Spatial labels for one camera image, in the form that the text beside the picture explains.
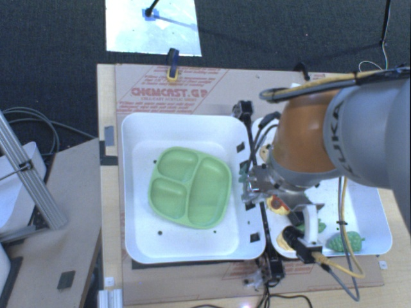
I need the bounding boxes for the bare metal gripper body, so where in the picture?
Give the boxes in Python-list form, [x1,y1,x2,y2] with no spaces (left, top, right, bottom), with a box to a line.
[241,165,325,212]

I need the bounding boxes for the red and yellow pizza slice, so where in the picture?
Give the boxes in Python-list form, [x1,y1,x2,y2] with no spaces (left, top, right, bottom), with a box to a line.
[266,194,292,216]

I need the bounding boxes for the thin black rod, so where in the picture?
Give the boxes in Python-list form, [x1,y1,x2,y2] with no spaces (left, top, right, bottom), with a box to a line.
[244,116,274,263]

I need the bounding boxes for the beige biscuit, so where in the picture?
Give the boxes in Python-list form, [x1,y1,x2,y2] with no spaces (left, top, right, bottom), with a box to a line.
[276,229,297,253]

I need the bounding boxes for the green broccoli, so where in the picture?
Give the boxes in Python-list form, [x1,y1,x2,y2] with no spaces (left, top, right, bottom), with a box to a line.
[295,218,327,234]

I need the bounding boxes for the green divided plate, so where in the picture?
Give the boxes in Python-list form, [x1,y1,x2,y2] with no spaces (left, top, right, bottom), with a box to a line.
[147,146,232,230]

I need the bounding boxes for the green grapes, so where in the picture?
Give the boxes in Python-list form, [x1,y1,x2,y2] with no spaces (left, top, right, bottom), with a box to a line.
[326,231,366,254]

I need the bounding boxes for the white plastic tray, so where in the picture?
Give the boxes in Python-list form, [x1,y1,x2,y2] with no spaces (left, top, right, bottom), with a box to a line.
[252,117,393,259]
[121,112,267,265]

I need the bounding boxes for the brown cardboard board red print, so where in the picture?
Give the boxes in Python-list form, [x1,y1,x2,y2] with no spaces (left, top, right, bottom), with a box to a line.
[114,63,385,306]

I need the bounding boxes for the black cylinder on white bracket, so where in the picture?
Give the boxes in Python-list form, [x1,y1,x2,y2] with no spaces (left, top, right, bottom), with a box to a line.
[281,203,324,264]

